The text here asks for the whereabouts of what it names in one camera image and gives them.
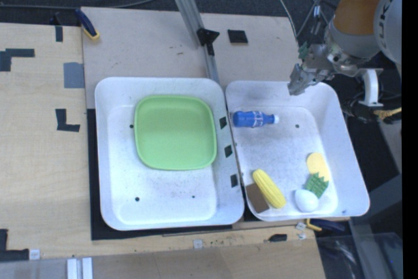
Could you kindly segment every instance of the blue bottle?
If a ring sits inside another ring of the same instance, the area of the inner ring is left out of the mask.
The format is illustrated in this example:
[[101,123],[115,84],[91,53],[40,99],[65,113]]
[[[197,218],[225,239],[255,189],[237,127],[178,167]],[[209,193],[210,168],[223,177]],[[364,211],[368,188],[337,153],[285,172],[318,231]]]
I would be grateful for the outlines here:
[[235,127],[261,127],[262,125],[278,123],[279,117],[271,114],[267,115],[257,110],[242,112],[239,110],[233,114],[233,124]]

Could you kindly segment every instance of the black clamp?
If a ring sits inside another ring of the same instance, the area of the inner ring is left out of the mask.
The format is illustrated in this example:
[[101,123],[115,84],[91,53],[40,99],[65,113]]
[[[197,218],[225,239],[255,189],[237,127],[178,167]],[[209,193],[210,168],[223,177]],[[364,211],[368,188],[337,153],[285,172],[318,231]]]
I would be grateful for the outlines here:
[[212,45],[212,43],[216,40],[218,36],[219,32],[217,31],[210,31],[209,29],[205,28],[199,28],[197,30],[197,37],[199,38],[201,45],[206,45],[206,48],[208,49],[208,54],[211,56],[215,56],[214,46]]

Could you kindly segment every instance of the wooden table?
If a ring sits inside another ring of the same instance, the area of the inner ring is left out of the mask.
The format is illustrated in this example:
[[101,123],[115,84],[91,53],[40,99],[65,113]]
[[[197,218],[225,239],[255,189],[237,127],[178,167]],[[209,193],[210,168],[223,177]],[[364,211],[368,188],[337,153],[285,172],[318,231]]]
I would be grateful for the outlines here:
[[[296,222],[237,222],[228,231],[92,241],[86,90],[65,88],[63,73],[64,63],[85,64],[82,31],[63,27],[57,42],[54,26],[0,24],[0,51],[7,48],[35,50],[35,57],[12,57],[10,71],[0,72],[0,228],[8,229],[9,250],[38,249],[41,259],[131,254],[173,261],[190,258],[199,240],[202,250],[194,257],[209,257],[233,278],[274,277],[278,270],[325,277],[314,233],[306,229],[300,240]],[[59,108],[79,132],[57,130]],[[265,242],[278,233],[287,234],[287,242]]]

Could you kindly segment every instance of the white egg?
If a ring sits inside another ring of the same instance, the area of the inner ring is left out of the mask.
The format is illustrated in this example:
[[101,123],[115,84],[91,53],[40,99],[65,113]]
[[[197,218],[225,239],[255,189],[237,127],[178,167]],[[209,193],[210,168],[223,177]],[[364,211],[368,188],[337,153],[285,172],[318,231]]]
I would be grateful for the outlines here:
[[317,196],[307,189],[298,189],[295,192],[295,201],[299,210],[305,213],[313,212],[319,205]]

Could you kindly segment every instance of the yellow corn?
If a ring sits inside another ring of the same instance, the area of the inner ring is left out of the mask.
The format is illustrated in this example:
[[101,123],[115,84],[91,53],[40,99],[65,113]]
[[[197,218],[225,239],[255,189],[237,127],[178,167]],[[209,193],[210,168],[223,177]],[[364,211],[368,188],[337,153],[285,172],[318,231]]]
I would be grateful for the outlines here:
[[257,169],[253,172],[253,178],[261,193],[274,208],[281,208],[286,205],[285,196],[267,173]]

